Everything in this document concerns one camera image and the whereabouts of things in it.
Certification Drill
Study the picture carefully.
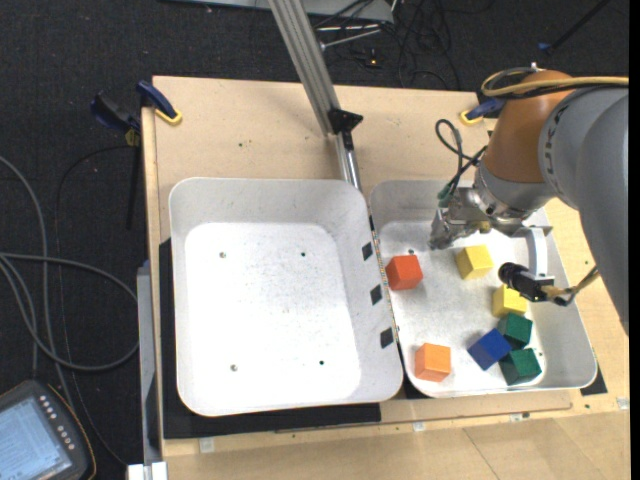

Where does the pale wood board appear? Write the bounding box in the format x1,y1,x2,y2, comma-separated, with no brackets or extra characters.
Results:
151,74,630,459

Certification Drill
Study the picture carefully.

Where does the white plastic tray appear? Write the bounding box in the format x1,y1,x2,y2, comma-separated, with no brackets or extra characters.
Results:
368,178,599,400
167,176,405,418

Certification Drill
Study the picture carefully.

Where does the red cube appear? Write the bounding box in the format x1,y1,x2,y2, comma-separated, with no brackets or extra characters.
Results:
384,253,425,292

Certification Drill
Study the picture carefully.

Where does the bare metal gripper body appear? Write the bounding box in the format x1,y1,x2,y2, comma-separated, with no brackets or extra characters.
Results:
432,186,532,242

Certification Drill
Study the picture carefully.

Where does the green cube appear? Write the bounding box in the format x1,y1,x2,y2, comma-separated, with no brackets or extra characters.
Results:
497,347,543,387
495,312,535,350

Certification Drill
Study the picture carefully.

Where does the yellow cube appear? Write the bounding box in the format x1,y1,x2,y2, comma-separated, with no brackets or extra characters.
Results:
454,243,496,281
490,283,530,319

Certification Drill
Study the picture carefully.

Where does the blue cube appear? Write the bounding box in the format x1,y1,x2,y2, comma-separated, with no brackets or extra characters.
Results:
466,327,514,372

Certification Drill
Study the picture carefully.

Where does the black cylinder on white bracket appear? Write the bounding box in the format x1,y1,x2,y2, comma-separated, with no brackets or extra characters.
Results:
497,225,557,304

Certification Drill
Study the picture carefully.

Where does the orange cube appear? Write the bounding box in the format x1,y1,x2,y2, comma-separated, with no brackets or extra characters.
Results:
413,342,453,384

